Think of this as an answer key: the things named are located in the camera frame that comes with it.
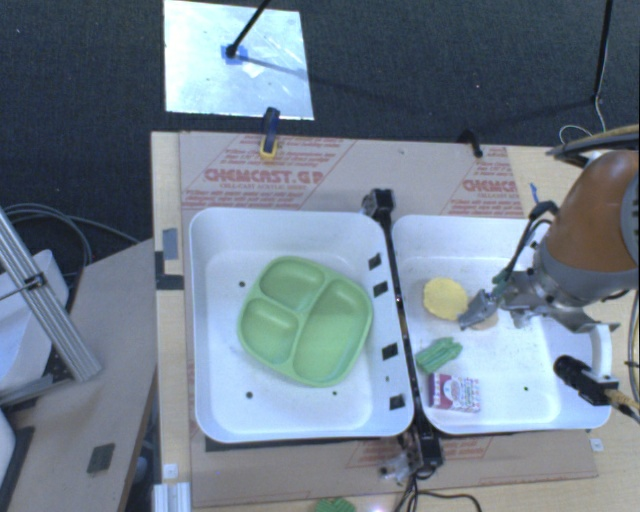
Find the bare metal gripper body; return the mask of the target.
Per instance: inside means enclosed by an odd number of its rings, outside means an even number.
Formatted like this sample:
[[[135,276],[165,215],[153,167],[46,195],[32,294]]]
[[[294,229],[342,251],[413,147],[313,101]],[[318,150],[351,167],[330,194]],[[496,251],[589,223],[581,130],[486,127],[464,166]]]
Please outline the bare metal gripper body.
[[[533,317],[552,319],[569,331],[590,331],[599,324],[585,312],[585,305],[565,293],[544,271],[533,268],[513,272],[499,300],[499,307],[509,313],[530,309]]]

